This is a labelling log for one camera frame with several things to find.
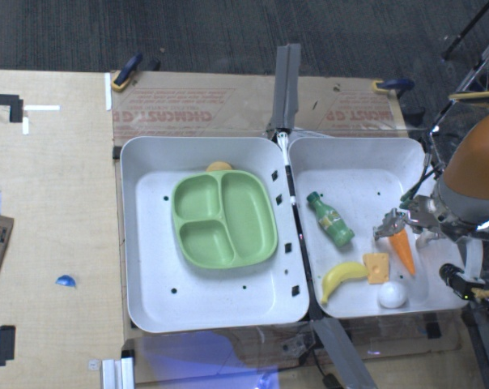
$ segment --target carrot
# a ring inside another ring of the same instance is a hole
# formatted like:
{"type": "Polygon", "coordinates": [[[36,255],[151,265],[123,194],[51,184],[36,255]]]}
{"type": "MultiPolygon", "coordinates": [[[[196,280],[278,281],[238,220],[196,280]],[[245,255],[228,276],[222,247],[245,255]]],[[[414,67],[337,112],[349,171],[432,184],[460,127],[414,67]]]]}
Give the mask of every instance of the carrot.
{"type": "Polygon", "coordinates": [[[408,242],[408,235],[406,234],[406,230],[403,229],[395,233],[394,235],[389,237],[389,240],[394,250],[398,253],[401,262],[403,262],[408,272],[414,276],[414,259],[412,258],[412,251],[410,250],[410,243],[408,242]]]}

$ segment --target white plastic tray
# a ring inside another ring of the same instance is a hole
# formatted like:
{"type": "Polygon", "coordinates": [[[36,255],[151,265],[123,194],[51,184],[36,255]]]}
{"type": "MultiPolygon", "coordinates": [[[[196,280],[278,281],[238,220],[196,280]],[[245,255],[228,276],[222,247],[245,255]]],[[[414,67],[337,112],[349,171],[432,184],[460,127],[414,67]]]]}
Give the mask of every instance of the white plastic tray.
{"type": "Polygon", "coordinates": [[[304,317],[307,280],[276,144],[253,137],[138,137],[122,148],[121,175],[128,307],[140,329],[190,331],[294,323],[304,317]],[[217,160],[253,173],[270,196],[279,241],[262,263],[204,269],[189,263],[176,242],[169,200],[173,188],[217,160]]]}
{"type": "MultiPolygon", "coordinates": [[[[404,268],[387,238],[374,241],[373,228],[385,213],[398,207],[400,197],[412,187],[423,169],[424,153],[412,139],[302,138],[289,150],[296,198],[318,301],[321,279],[334,265],[345,261],[363,263],[363,254],[389,253],[389,278],[401,281],[409,290],[408,301],[397,309],[377,302],[380,284],[367,280],[344,281],[321,308],[336,318],[368,317],[397,313],[452,310],[463,307],[461,300],[439,276],[444,263],[463,267],[457,245],[448,239],[432,241],[420,251],[406,227],[415,261],[415,276],[404,268]],[[317,191],[322,200],[335,207],[355,232],[351,243],[339,249],[325,235],[306,197],[317,191]]],[[[424,183],[420,194],[429,194],[433,180],[424,183]]]]}

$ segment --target white egg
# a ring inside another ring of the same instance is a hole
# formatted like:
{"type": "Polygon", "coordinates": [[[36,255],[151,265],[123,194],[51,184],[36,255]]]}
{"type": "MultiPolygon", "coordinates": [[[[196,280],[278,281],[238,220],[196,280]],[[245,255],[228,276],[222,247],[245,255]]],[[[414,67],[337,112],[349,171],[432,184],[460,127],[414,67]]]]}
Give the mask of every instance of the white egg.
{"type": "Polygon", "coordinates": [[[397,281],[387,281],[380,286],[377,300],[386,308],[398,308],[405,304],[408,298],[406,286],[397,281]]]}

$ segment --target yellow toy banana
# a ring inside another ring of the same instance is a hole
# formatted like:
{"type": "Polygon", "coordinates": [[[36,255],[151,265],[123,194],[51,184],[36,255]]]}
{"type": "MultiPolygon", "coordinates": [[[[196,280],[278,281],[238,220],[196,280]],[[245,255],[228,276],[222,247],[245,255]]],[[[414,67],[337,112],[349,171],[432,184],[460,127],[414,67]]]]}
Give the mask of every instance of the yellow toy banana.
{"type": "Polygon", "coordinates": [[[322,280],[323,295],[320,300],[321,304],[326,304],[329,295],[345,280],[364,278],[368,274],[368,269],[362,263],[348,261],[339,263],[332,267],[325,274],[322,280]]]}

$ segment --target bottle label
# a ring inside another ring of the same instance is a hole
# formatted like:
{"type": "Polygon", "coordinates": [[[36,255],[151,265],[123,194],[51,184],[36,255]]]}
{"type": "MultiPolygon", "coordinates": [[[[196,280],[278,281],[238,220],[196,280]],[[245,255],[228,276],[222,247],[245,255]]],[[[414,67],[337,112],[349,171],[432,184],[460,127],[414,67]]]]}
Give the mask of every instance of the bottle label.
{"type": "Polygon", "coordinates": [[[318,223],[320,224],[320,226],[322,228],[327,229],[340,219],[341,218],[340,218],[340,215],[338,214],[338,212],[331,211],[327,215],[320,218],[318,223]]]}

